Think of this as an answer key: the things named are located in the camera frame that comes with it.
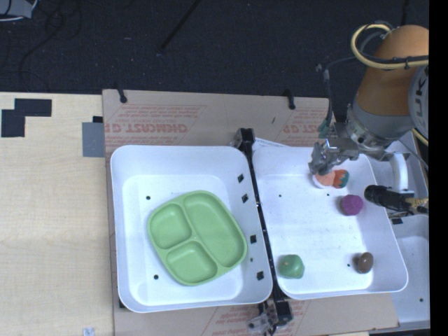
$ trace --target yellow cable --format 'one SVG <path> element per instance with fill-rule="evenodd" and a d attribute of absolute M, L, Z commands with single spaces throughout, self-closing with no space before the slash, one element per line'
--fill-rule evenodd
<path fill-rule="evenodd" d="M 425 60 L 422 60 L 422 61 L 409 61 L 408 63 L 401 62 L 401 63 L 396 63 L 396 64 L 381 64 L 379 62 L 373 62 L 373 61 L 365 58 L 364 56 L 361 55 L 361 53 L 359 52 L 358 48 L 356 47 L 356 40 L 357 40 L 359 34 L 363 30 L 365 30 L 365 29 L 373 29 L 373 28 L 383 29 L 386 32 L 390 32 L 391 31 L 389 26 L 387 26 L 385 24 L 367 24 L 367 25 L 361 26 L 358 30 L 356 30 L 356 32 L 351 37 L 351 41 L 350 41 L 351 50 L 353 51 L 353 54 L 355 55 L 355 57 L 359 61 L 361 61 L 362 63 L 368 65 L 369 67 L 373 67 L 375 69 L 387 69 L 387 70 L 404 69 L 404 68 L 407 68 L 407 67 L 426 66 L 427 64 L 429 64 L 428 59 L 425 59 Z"/>
<path fill-rule="evenodd" d="M 412 133 L 415 137 L 417 137 L 421 143 L 423 143 L 426 147 L 429 147 L 429 141 L 415 128 L 412 128 Z"/>
<path fill-rule="evenodd" d="M 418 206 L 423 206 L 426 203 L 428 203 L 429 197 L 427 197 L 427 198 L 413 198 L 413 197 L 406 198 L 405 202 L 411 204 L 411 207 L 417 208 Z"/>

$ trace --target brown object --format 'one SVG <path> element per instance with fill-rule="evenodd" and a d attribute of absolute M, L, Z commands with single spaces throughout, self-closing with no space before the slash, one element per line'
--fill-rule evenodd
<path fill-rule="evenodd" d="M 372 266 L 373 266 L 373 255 L 368 251 L 362 253 L 358 259 L 358 271 L 361 274 L 366 274 L 372 269 Z"/>

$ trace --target black carpet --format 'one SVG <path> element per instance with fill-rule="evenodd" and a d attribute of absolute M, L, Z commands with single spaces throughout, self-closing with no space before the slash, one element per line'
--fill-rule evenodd
<path fill-rule="evenodd" d="M 429 0 L 201 0 L 170 39 L 195 1 L 40 0 L 31 18 L 1 15 L 0 91 L 289 89 L 327 97 L 316 66 L 352 56 L 358 27 L 378 20 L 429 27 Z M 337 120 L 364 71 L 357 60 L 330 70 Z"/>

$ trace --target wooden board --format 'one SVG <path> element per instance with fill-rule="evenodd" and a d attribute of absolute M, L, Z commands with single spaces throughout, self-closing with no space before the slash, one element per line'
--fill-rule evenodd
<path fill-rule="evenodd" d="M 105 160 L 82 145 L 102 97 L 0 93 L 0 109 L 14 98 L 52 99 L 52 116 L 0 138 L 0 333 L 112 335 Z"/>

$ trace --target green plate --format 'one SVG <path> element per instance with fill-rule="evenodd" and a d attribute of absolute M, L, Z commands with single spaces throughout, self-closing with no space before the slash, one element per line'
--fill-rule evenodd
<path fill-rule="evenodd" d="M 147 226 L 164 266 L 184 285 L 214 280 L 246 257 L 246 238 L 234 216 L 216 195 L 204 190 L 159 206 Z"/>

